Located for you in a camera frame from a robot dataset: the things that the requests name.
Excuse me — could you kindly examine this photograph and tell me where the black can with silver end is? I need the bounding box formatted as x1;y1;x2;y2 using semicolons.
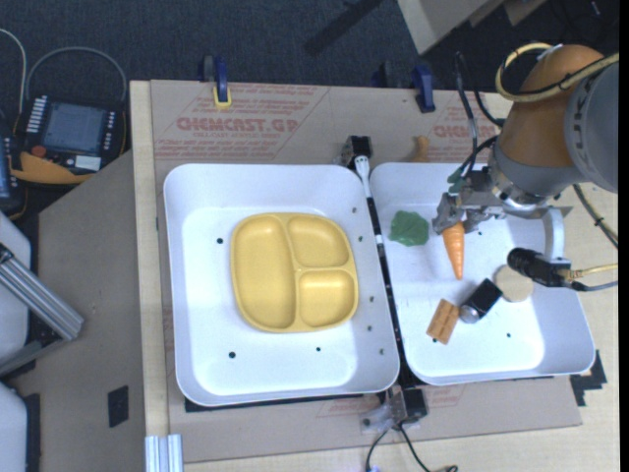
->
458;277;504;325

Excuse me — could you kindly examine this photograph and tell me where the black cylinder on white bracket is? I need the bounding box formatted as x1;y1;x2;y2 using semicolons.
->
506;206;574;288

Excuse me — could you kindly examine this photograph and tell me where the brown cardboard board red print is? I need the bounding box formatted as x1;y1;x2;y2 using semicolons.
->
148;79;585;464

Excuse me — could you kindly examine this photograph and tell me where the round beige biscuit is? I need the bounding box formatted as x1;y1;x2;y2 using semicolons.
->
492;264;536;304

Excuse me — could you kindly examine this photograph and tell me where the orange carrot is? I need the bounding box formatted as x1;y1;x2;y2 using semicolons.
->
442;221;466;281

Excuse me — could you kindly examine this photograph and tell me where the orange waffle biscuit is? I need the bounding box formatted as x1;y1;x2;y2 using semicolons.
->
425;298;461;346

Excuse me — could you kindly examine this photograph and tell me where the thin black and white rod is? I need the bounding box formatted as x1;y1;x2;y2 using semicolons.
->
354;155;408;388

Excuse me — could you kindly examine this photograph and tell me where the green lettuce leaf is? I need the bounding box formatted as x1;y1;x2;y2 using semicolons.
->
388;209;430;248

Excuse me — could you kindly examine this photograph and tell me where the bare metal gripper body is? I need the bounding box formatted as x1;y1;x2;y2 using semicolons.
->
455;170;543;221

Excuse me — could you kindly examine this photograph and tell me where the yellow divided plate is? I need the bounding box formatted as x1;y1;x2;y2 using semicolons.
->
229;211;359;334

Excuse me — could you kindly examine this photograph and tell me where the white plastic tray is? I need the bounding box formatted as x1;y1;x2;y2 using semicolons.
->
368;160;598;387
162;162;401;407

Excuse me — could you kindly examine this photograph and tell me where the tan toy food piece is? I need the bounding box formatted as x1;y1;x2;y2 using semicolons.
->
401;135;430;163

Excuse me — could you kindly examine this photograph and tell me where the black block with thin wires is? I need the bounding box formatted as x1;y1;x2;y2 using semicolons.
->
362;385;429;433
337;135;372;167

